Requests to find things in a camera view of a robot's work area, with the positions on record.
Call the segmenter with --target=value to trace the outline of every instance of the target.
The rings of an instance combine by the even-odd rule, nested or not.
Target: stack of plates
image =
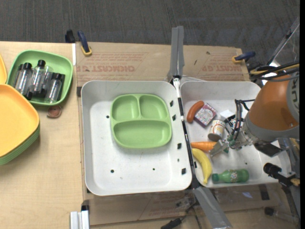
[[[6,71],[0,57],[0,165],[26,150],[40,133],[40,119],[35,108],[5,82]]]

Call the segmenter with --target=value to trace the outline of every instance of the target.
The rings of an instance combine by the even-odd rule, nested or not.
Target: banana
[[[202,167],[203,171],[203,183],[208,183],[208,178],[212,174],[212,164],[210,162],[209,157],[204,153],[204,151],[201,151],[198,148],[192,148],[192,154],[193,156],[199,161]]]

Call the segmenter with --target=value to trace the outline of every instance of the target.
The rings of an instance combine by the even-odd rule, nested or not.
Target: brown round object
[[[51,106],[48,109],[47,116],[50,118],[58,118],[61,115],[61,107],[59,105]]]

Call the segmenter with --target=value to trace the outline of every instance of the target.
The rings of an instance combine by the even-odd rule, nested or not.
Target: bottle
[[[18,76],[19,76],[19,73],[20,73],[22,67],[23,67],[23,64],[18,66],[16,74],[15,74],[15,78],[14,78],[14,81],[13,81],[13,84],[12,84],[12,87],[16,87],[17,79],[18,79]]]
[[[56,73],[54,78],[50,82],[50,86],[47,90],[45,101],[50,104],[56,102],[60,91],[61,91],[61,74]]]
[[[286,213],[280,212],[275,208],[271,207],[265,207],[264,208],[265,215],[267,216],[272,216],[272,217],[277,217],[279,219],[288,221],[294,225],[297,225],[299,223],[299,218],[298,216],[295,215],[288,215]]]
[[[249,172],[246,169],[228,169],[221,174],[212,174],[213,183],[246,182],[248,179]]]
[[[32,65],[30,63],[24,63],[22,69],[20,70],[20,73],[17,78],[16,82],[16,90],[20,92],[23,96],[26,96],[29,87],[31,84],[31,78],[32,78]]]
[[[37,66],[33,70],[30,92],[32,92],[34,96],[41,92],[42,83],[46,72],[44,69],[45,65],[46,62],[44,60],[38,60]]]

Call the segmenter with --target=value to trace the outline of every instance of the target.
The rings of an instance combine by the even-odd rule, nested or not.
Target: sausage
[[[186,121],[189,123],[193,122],[193,119],[195,117],[195,114],[197,113],[200,108],[204,106],[204,101],[200,100],[196,102],[189,110],[189,113],[187,114]]]

